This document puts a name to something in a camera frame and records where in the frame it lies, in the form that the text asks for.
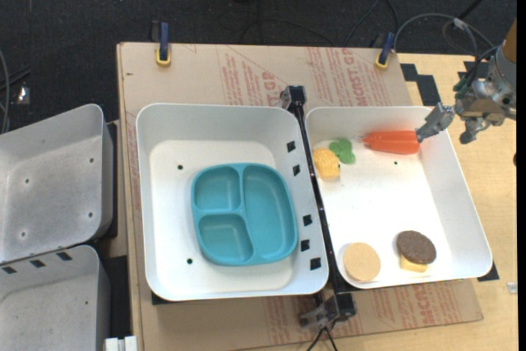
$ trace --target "clamp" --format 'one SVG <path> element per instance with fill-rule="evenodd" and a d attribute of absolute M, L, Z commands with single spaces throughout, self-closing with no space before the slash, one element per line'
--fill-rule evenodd
<path fill-rule="evenodd" d="M 395 44 L 395 34 L 392 32 L 387 33 L 384 38 L 384 43 L 381 51 L 376 55 L 375 66 L 382 70 L 387 69 L 389 53 Z"/>
<path fill-rule="evenodd" d="M 172 58 L 168 45 L 168 22 L 153 21 L 151 35 L 153 41 L 159 42 L 159 48 L 155 50 L 155 61 L 161 67 L 169 66 Z"/>

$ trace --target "metal stand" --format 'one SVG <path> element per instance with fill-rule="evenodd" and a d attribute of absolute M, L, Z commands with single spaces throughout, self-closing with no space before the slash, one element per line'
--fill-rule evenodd
<path fill-rule="evenodd" d="M 329 283 L 335 292 L 335 295 L 327 301 L 324 301 L 322 294 L 318 294 L 315 297 L 317 308 L 300 316 L 300 323 L 302 326 L 313 326 L 317 329 L 321 329 L 329 326 L 332 322 L 344 321 L 349 317 L 356 315 L 356 307 L 353 295 L 351 294 L 355 289 L 344 280 L 339 273 L 336 264 L 335 251 L 330 239 L 329 224 L 327 223 L 327 218 L 325 216 L 325 207 L 316 180 L 314 163 L 311 156 L 311 147 L 307 138 L 307 129 L 305 128 L 305 113 L 303 111 L 303 105 L 307 101 L 305 90 L 302 86 L 287 86 L 287 88 L 281 93 L 280 100 L 281 108 L 292 113 L 299 122 L 303 146 L 307 155 L 309 174 L 311 175 L 312 188 L 314 190 L 316 204 L 318 205 L 327 261 L 329 262 Z"/>

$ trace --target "metal bar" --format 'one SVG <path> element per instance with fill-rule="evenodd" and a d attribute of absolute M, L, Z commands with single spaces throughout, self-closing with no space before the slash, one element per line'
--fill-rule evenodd
<path fill-rule="evenodd" d="M 320 215 L 321 231 L 325 242 L 325 251 L 327 254 L 327 261 L 329 262 L 329 283 L 335 292 L 336 300 L 336 320 L 346 320 L 351 316 L 356 315 L 356 307 L 354 305 L 351 292 L 355 290 L 349 285 L 341 276 L 336 263 L 335 251 L 330 239 L 329 224 L 325 215 L 325 207 L 321 198 L 320 187 L 316 179 L 316 172 L 311 156 L 311 147 L 307 137 L 307 129 L 305 128 L 305 113 L 303 105 L 306 102 L 305 90 L 302 86 L 288 86 L 281 95 L 282 108 L 287 109 L 298 120 L 300 130 L 302 133 L 303 146 L 307 157 L 307 165 L 309 174 L 311 176 L 312 188 L 314 190 L 314 197 L 318 206 L 318 213 Z M 322 305 L 321 298 L 316 298 L 316 304 Z"/>

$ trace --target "white bin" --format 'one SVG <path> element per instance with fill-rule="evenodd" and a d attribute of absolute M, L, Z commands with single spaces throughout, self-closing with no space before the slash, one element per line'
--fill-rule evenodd
<path fill-rule="evenodd" d="M 113 143 L 88 104 L 0 136 L 0 264 L 101 236 L 113 217 Z"/>
<path fill-rule="evenodd" d="M 0 266 L 0 351 L 102 351 L 109 294 L 89 246 Z"/>
<path fill-rule="evenodd" d="M 145 270 L 152 291 L 170 301 L 309 294 L 329 269 L 298 122 L 273 107 L 152 104 L 137 117 Z M 191 182 L 219 164 L 276 169 L 290 191 L 298 246 L 282 261 L 221 266 L 197 241 Z"/>
<path fill-rule="evenodd" d="M 491 251 L 448 132 L 424 140 L 415 155 L 374 151 L 362 142 L 369 132 L 414 130 L 429 112 L 327 107 L 306 117 L 312 150 L 340 138 L 353 143 L 356 163 L 341 164 L 339 181 L 319 179 L 319 185 L 339 272 L 360 289 L 475 278 L 491 269 Z M 434 242 L 436 260 L 425 272 L 400 269 L 395 238 L 404 230 Z M 344 250 L 352 242 L 366 242 L 380 256 L 381 271 L 371 282 L 353 280 L 344 268 Z"/>

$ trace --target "orange carrot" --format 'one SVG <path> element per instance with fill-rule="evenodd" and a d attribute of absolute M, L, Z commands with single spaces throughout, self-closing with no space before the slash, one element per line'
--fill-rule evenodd
<path fill-rule="evenodd" d="M 363 138 L 372 150 L 393 154 L 416 154 L 420 149 L 415 131 L 372 132 Z"/>

